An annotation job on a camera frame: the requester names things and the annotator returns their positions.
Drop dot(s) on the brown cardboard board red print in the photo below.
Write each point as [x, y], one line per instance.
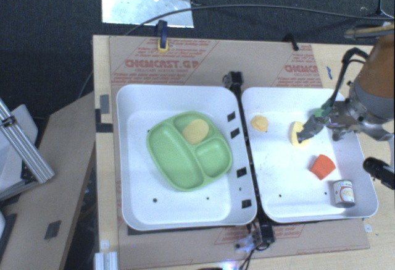
[247, 58]

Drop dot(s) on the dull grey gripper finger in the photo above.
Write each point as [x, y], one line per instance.
[310, 129]

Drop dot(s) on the yellow oval biscuit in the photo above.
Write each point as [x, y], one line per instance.
[195, 131]

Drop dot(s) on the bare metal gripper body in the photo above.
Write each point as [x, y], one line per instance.
[344, 117]

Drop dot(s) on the small yellow toy food lump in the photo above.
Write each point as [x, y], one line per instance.
[259, 123]

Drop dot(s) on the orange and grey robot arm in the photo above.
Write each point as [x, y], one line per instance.
[379, 77]

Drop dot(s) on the small white labelled can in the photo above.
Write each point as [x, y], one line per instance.
[344, 193]

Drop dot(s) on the thin black rod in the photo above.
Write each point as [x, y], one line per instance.
[247, 139]

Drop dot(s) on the green divided plate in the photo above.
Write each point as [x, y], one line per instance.
[172, 154]

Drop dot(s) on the white plastic tray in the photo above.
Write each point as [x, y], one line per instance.
[172, 207]
[293, 188]

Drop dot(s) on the yellow round toy food slice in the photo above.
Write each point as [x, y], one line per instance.
[294, 131]

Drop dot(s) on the orange toy food wedge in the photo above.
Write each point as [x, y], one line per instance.
[322, 167]

